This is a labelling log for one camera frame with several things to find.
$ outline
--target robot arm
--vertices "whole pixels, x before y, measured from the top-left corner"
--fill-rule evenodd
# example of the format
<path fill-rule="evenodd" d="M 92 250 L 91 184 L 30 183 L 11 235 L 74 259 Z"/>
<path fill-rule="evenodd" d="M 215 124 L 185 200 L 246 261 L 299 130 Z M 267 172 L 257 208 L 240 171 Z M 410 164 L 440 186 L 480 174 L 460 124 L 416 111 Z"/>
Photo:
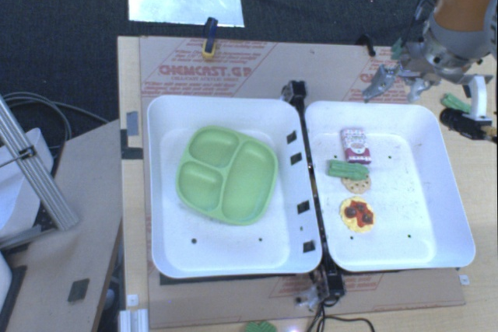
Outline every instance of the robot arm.
<path fill-rule="evenodd" d="M 427 3 L 433 5 L 419 1 L 414 19 Z M 408 42 L 407 36 L 393 47 L 398 67 L 389 71 L 380 68 L 372 86 L 363 92 L 365 100 L 386 91 L 393 75 L 410 85 L 411 102 L 444 79 L 463 85 L 471 95 L 472 111 L 465 117 L 479 123 L 488 121 L 486 83 L 492 76 L 466 72 L 489 53 L 496 58 L 496 0 L 437 0 L 419 41 Z"/>

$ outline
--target black cable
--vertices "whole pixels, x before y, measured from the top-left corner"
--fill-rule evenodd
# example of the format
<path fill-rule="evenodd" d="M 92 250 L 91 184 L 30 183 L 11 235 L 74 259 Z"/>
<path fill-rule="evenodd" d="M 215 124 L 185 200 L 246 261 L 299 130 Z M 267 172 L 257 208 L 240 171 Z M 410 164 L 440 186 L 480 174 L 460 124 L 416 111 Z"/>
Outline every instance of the black cable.
<path fill-rule="evenodd" d="M 97 114 L 94 114 L 92 112 L 84 110 L 83 108 L 75 107 L 75 106 L 67 104 L 67 103 L 60 103 L 58 101 L 51 101 L 47 97 L 41 96 L 41 95 L 36 94 L 36 93 L 15 92 L 15 93 L 6 94 L 3 97 L 5 99 L 5 102 L 7 103 L 7 105 L 9 105 L 9 107 L 11 109 L 16 108 L 16 107 L 26 106 L 26 105 L 40 104 L 40 105 L 44 105 L 46 107 L 51 108 L 61 118 L 61 121 L 64 125 L 65 133 L 64 133 L 64 138 L 62 140 L 62 143 L 60 145 L 52 145 L 50 147 L 51 151 L 58 149 L 57 153 L 52 154 L 54 159 L 58 158 L 62 149 L 64 148 L 65 143 L 72 138 L 71 123 L 69 122 L 69 120 L 65 116 L 65 114 L 62 112 L 61 108 L 66 108 L 66 109 L 71 110 L 73 112 L 77 112 L 79 114 L 85 115 L 86 117 L 94 119 L 95 121 L 99 121 L 101 124 L 106 124 L 109 122 L 107 119 L 104 119 Z"/>
<path fill-rule="evenodd" d="M 317 312 L 311 321 L 310 326 L 306 329 L 307 332 L 313 332 L 313 328 L 316 325 L 315 332 L 324 332 L 325 331 L 325 321 L 326 320 L 336 320 L 336 321 L 342 321 L 346 323 L 355 323 L 355 322 L 364 322 L 368 325 L 370 328 L 370 332 L 375 332 L 374 325 L 367 319 L 367 318 L 342 318 L 339 316 L 328 316 L 325 314 L 325 307 L 333 307 L 335 306 L 339 301 L 339 298 L 337 298 L 333 303 L 326 304 L 325 302 L 320 303 L 318 306 Z"/>
<path fill-rule="evenodd" d="M 412 14 L 412 18 L 410 19 L 410 23 L 405 33 L 402 35 L 401 47 L 405 46 L 406 42 L 409 39 L 410 32 L 412 31 L 413 26 L 417 21 L 420 21 L 420 13 L 423 11 L 423 5 L 428 3 L 429 5 L 434 6 L 434 2 L 436 0 L 417 0 L 415 11 Z"/>
<path fill-rule="evenodd" d="M 345 323 L 364 322 L 370 328 L 370 332 L 375 332 L 375 328 L 374 328 L 373 324 L 369 320 L 367 320 L 366 318 L 342 318 L 339 316 L 323 316 L 320 319 L 320 321 L 318 321 L 317 332 L 324 332 L 326 320 L 336 320 L 336 321 L 342 321 Z"/>

